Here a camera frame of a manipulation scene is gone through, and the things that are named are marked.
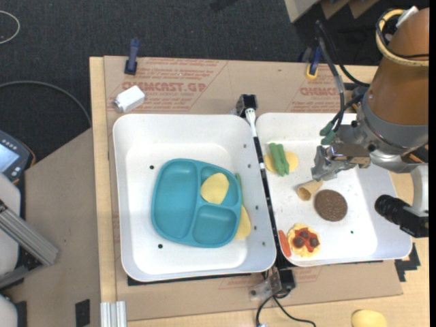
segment white adapter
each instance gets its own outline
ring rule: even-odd
[[[112,105],[118,113],[130,112],[144,103],[144,99],[145,93],[135,85],[117,95]]]

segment dark carpet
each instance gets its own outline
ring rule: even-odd
[[[49,82],[70,92],[88,112],[89,57],[140,56],[295,62],[313,45],[314,23],[324,21],[345,64],[377,65],[374,24],[390,7],[419,8],[429,0],[381,0],[360,18],[343,8],[325,21],[319,5],[291,24],[284,0],[0,0],[21,31],[0,44],[0,84]],[[0,15],[0,42],[14,33]],[[88,127],[67,96],[39,86],[0,89],[0,129],[42,159]]]

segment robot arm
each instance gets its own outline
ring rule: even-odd
[[[327,144],[317,147],[311,169],[317,181],[371,164],[396,173],[411,172],[415,176],[413,206],[384,198],[375,207],[403,230],[413,228],[407,232],[415,237],[428,236],[428,165],[410,163],[404,156],[429,141],[429,14],[429,8],[392,10],[379,19],[377,45],[384,57],[371,86],[354,92],[359,100],[356,120],[329,132]],[[382,29],[397,16],[398,29],[387,47]],[[414,226],[403,226],[405,221]]]

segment white tray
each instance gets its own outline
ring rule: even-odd
[[[346,114],[343,122],[350,123],[355,118],[355,114]],[[331,119],[331,114],[268,113],[256,122],[264,153],[269,153],[267,145],[275,142],[299,158],[297,169],[289,175],[266,174],[277,229],[287,234],[295,223],[305,223],[321,239],[320,251],[313,257],[302,258],[293,253],[288,260],[297,266],[315,266],[405,257],[411,251],[411,237],[374,209],[380,195],[396,195],[387,170],[374,165],[354,168],[324,182],[320,190],[338,191],[347,200],[347,215],[338,222],[322,219],[313,207],[313,198],[302,201],[298,197],[296,188],[312,179],[311,167],[321,140],[319,131]]]
[[[258,160],[248,124],[233,115],[128,114],[113,128],[121,259],[138,281],[262,272],[276,258]],[[173,243],[151,223],[157,173],[168,160],[197,159],[239,173],[252,231],[205,249]]]

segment brown round cookie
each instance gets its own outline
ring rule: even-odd
[[[340,221],[347,214],[345,198],[333,190],[321,190],[315,196],[315,210],[327,221]]]

